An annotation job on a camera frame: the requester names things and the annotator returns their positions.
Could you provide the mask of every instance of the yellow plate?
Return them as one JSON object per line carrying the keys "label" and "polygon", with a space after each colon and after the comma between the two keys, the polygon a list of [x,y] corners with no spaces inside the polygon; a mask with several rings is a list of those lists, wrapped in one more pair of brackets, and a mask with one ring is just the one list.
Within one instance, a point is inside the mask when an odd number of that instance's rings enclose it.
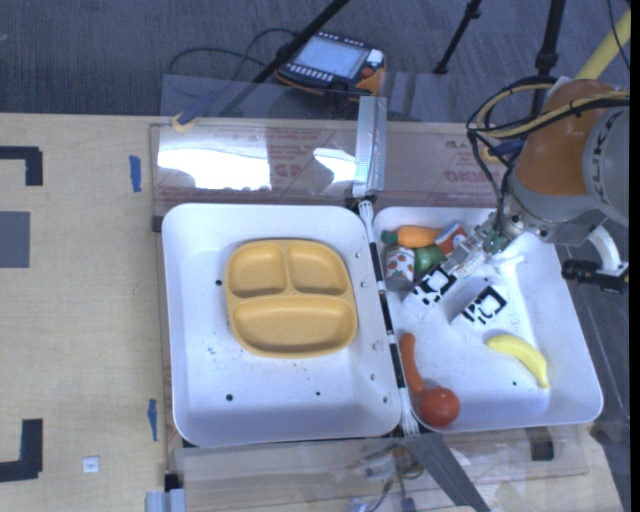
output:
{"label": "yellow plate", "polygon": [[329,354],[351,343],[358,329],[349,273],[325,244],[246,243],[227,261],[225,287],[233,334],[254,354]]}

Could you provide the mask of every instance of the metal bracket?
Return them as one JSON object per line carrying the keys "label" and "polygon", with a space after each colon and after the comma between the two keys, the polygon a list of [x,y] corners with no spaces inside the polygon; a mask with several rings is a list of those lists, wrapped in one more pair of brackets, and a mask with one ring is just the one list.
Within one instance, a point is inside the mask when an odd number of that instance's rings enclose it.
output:
{"label": "metal bracket", "polygon": [[186,512],[184,489],[169,492],[147,491],[144,499],[145,512]]}
{"label": "metal bracket", "polygon": [[360,98],[356,135],[356,173],[352,196],[363,198],[384,187],[387,144],[387,98]]}

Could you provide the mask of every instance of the toy banana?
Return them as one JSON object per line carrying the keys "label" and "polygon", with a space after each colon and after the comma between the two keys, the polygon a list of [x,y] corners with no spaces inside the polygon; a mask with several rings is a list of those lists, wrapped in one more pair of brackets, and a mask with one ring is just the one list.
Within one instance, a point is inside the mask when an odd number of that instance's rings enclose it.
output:
{"label": "toy banana", "polygon": [[499,334],[487,341],[487,347],[514,356],[538,379],[540,387],[549,387],[547,361],[533,345],[511,334]]}

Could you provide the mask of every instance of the black cable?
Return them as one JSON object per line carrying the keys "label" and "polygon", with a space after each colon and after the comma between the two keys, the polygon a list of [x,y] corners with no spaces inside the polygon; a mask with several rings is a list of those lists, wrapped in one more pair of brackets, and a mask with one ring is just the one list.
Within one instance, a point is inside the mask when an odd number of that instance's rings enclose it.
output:
{"label": "black cable", "polygon": [[255,59],[253,57],[251,57],[249,55],[249,52],[251,51],[251,48],[253,47],[254,44],[256,44],[258,42],[258,40],[261,37],[264,37],[265,35],[271,33],[271,32],[286,32],[292,36],[296,35],[296,32],[294,32],[293,30],[289,30],[286,28],[281,28],[281,27],[274,27],[274,28],[268,28],[265,29],[261,32],[259,32],[258,34],[256,34],[253,39],[251,39],[251,41],[249,42],[249,44],[247,45],[246,50],[244,51],[244,53],[241,52],[237,52],[234,50],[229,50],[227,48],[218,48],[218,47],[210,47],[210,46],[200,46],[200,47],[194,47],[194,48],[187,48],[186,50],[182,50],[181,52],[179,52],[177,55],[175,55],[171,61],[169,62],[169,65],[167,66],[167,71],[166,73],[171,75],[173,74],[173,68],[176,64],[176,62],[178,60],[180,60],[181,58],[185,57],[186,55],[190,55],[193,53],[198,53],[198,52],[216,52],[216,53],[226,53],[228,55],[234,55],[236,57],[240,57],[240,63],[238,64],[238,66],[236,67],[235,71],[232,74],[232,77],[229,79],[230,81],[234,80],[238,74],[240,73],[240,70],[242,69],[242,66],[244,65],[244,63],[246,61],[251,61],[254,62],[256,64],[259,64],[261,66],[266,66],[265,62],[262,62],[258,59]]}
{"label": "black cable", "polygon": [[624,59],[624,63],[627,65],[627,70],[631,73],[631,63],[627,58],[627,55],[624,53],[624,49],[622,48],[622,44],[620,43],[620,38],[618,37],[618,31],[616,30],[616,22],[613,19],[613,8],[611,7],[611,0],[607,0],[607,7],[609,11],[609,23],[611,24],[611,32],[613,33],[613,37],[616,40],[616,44],[618,45],[618,50],[620,51],[620,56]]}
{"label": "black cable", "polygon": [[[512,155],[509,160],[506,160],[505,158],[503,158],[503,156],[497,152],[495,150],[495,147],[493,146],[493,144],[491,144],[489,142],[489,140],[487,140],[487,138],[485,138],[484,136],[481,135],[481,130],[476,128],[472,128],[471,124],[473,123],[474,119],[476,119],[477,115],[480,113],[480,111],[485,107],[485,105],[487,105],[493,98],[495,98],[495,96],[497,96],[498,94],[504,93],[506,91],[509,91],[511,89],[514,89],[516,87],[521,87],[524,85],[539,85],[539,84],[554,84],[557,81],[557,78],[554,77],[550,77],[550,76],[530,76],[530,77],[525,77],[522,78],[520,80],[517,80],[511,84],[509,84],[506,87],[503,87],[502,90],[500,92],[498,92],[496,95],[488,98],[484,103],[482,103],[482,105],[480,105],[480,107],[478,107],[478,109],[476,109],[476,111],[471,114],[471,116],[469,117],[469,119],[467,120],[466,123],[466,129],[467,129],[467,139],[469,140],[469,143],[471,144],[471,151],[473,154],[473,157],[476,161],[476,163],[478,164],[478,166],[480,167],[480,170],[482,171],[482,173],[485,175],[485,177],[487,178],[487,180],[489,181],[489,184],[491,185],[491,188],[493,190],[493,194],[496,198],[496,215],[495,215],[495,219],[493,222],[493,229],[495,231],[495,234],[498,237],[502,236],[502,232],[503,232],[503,210],[504,210],[504,197],[505,197],[505,193],[506,193],[506,188],[507,188],[507,177],[509,174],[511,174],[511,171],[513,170],[514,167],[514,160],[517,156],[516,155]],[[495,106],[492,107],[488,112],[486,117],[488,118],[493,110],[493,108],[495,108]],[[511,125],[519,125],[521,124],[521,121],[516,121],[513,123],[507,123],[509,126]],[[484,160],[482,159],[482,156],[480,155],[480,149],[478,147],[478,141],[481,141],[490,151],[492,151],[492,153],[498,158],[498,160],[500,161],[500,163],[502,163],[502,165],[504,165],[507,170],[505,171],[503,178],[502,178],[502,182],[500,184],[500,186],[498,186],[498,184],[496,183],[493,175],[491,174],[490,169],[488,168],[488,166],[486,165],[486,163],[484,162]]]}
{"label": "black cable", "polygon": [[407,496],[407,490],[404,487],[404,480],[402,474],[400,474],[400,507],[402,512],[416,512],[416,503],[413,498]]}
{"label": "black cable", "polygon": [[[588,105],[582,105],[579,107],[575,107],[575,108],[571,108],[569,110],[567,110],[566,112],[562,112],[556,116],[553,116],[552,118],[530,128],[529,130],[525,130],[522,132],[519,132],[515,135],[510,135],[510,136],[505,136],[505,137],[500,137],[502,140],[514,140],[514,139],[521,139],[523,137],[527,137],[529,135],[531,135],[534,132],[537,132],[538,130],[544,128],[545,126],[549,126],[550,124],[553,124],[557,121],[560,121],[561,119],[564,119],[565,117],[569,117],[569,116],[573,116],[573,115],[579,115],[581,112],[585,112],[587,110],[593,110],[593,109],[597,109],[597,108],[612,108],[612,107],[628,107],[631,105],[631,100],[630,99],[621,99],[621,100],[616,100],[616,99],[604,99],[604,100],[596,100],[593,101],[591,103],[589,103]],[[513,126],[514,123],[509,123],[507,125],[505,125],[506,127],[511,127]],[[474,129],[474,131],[476,133],[486,133],[487,135],[491,135],[491,132],[494,131],[498,131],[503,129],[502,126],[495,126],[495,127],[491,127],[491,128],[486,128],[486,129]]]}
{"label": "black cable", "polygon": [[[238,64],[235,71],[231,75],[231,78],[227,80],[227,83],[224,86],[219,88],[214,88],[204,95],[186,94],[187,96],[196,97],[197,99],[194,102],[192,102],[191,105],[182,113],[181,117],[186,116],[187,118],[194,118],[194,117],[198,117],[199,115],[202,115],[203,112],[206,112],[211,107],[211,104],[214,102],[215,98],[220,93],[224,92],[224,90],[231,85],[231,82],[233,82],[233,80],[235,80],[235,78],[240,74],[240,71],[242,70],[242,67],[244,66],[245,62],[247,62],[247,60],[250,60],[252,62],[257,62],[258,64],[261,64],[264,67],[264,63],[262,63],[257,59],[254,59],[253,57],[250,57],[249,52],[251,51],[251,48],[253,48],[253,45],[256,44],[256,42],[261,37],[271,32],[286,32],[291,35],[296,35],[296,32],[292,30],[281,28],[281,27],[274,27],[274,28],[268,28],[268,29],[262,30],[261,32],[256,34],[247,45],[247,48],[244,53],[238,53],[233,50],[228,50],[226,48],[212,48],[211,51],[221,51],[223,53],[240,56],[241,57],[240,63]],[[200,48],[188,48],[186,50],[183,50],[171,60],[171,62],[169,63],[169,67],[172,69],[173,66],[175,65],[175,62],[178,59],[180,59],[184,55],[188,55],[192,51],[199,51],[199,50]]]}
{"label": "black cable", "polygon": [[227,48],[217,48],[214,46],[198,46],[194,48],[187,48],[186,50],[182,50],[180,53],[176,54],[169,62],[169,65],[167,66],[165,73],[168,75],[173,75],[174,74],[173,68],[175,67],[176,62],[178,62],[181,58],[187,55],[192,55],[194,53],[205,53],[205,52],[206,53],[226,53],[228,55],[234,55],[236,57],[240,57],[244,60],[249,60],[261,66],[265,65],[264,62],[258,59],[254,59],[253,57],[249,57],[246,55],[246,53],[236,52],[234,50],[229,50]]}
{"label": "black cable", "polygon": [[[490,98],[488,98],[482,105],[480,105],[480,107],[471,115],[470,121],[475,119],[476,116],[478,115],[478,113],[484,108],[484,106],[489,103],[493,98],[495,98],[498,94],[507,92],[507,91],[512,91],[513,89],[516,89],[518,87],[522,87],[524,85],[554,85],[556,82],[558,81],[558,79],[554,76],[549,76],[549,75],[532,75],[532,76],[526,76],[524,78],[520,78],[519,80],[516,80],[515,82],[510,83],[509,85],[503,87],[500,91],[498,91],[497,94],[491,96]],[[490,117],[491,114],[493,113],[493,109],[497,106],[498,104],[494,105],[493,107],[491,107],[486,114],[486,119],[485,119],[485,124],[489,125],[490,122]],[[524,122],[529,122],[532,121],[536,118],[536,115],[530,115],[529,117],[525,118]],[[511,127],[511,126],[516,126],[518,124],[522,124],[522,121],[514,121],[513,123],[507,124],[507,125],[503,125],[503,127]]]}
{"label": "black cable", "polygon": [[380,505],[382,505],[382,502],[384,501],[384,499],[389,494],[389,491],[391,490],[392,486],[393,486],[393,480],[388,480],[387,482],[385,482],[384,487],[382,488],[382,494],[380,495],[380,498],[378,498],[378,501],[374,503],[371,506],[371,508],[367,508],[366,512],[375,512],[376,510],[378,510],[380,508]]}

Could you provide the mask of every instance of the gray carpet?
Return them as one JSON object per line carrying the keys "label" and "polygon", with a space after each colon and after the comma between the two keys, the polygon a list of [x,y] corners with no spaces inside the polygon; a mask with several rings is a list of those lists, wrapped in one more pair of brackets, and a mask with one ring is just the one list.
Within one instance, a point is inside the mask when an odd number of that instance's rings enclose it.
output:
{"label": "gray carpet", "polygon": [[[158,115],[163,76],[179,52],[216,47],[244,53],[260,31],[300,30],[329,0],[0,0],[0,111]],[[536,74],[549,2],[486,0],[449,62],[435,75],[465,0],[352,0],[326,25],[382,49],[396,87],[404,81],[419,102],[394,104],[398,118],[466,121],[505,85]],[[611,0],[617,20],[630,2]],[[568,0],[552,74],[574,76],[610,30],[606,0]],[[269,62],[290,40],[267,34],[250,55]],[[625,52],[630,59],[630,45]],[[199,53],[175,62],[172,74],[226,80],[237,56]],[[247,62],[237,80],[260,66]],[[617,57],[600,77],[630,84]],[[628,229],[610,226],[628,259]],[[571,255],[581,257],[588,248]],[[630,510],[629,297],[572,286],[576,308],[605,393],[594,436],[605,447]]]}

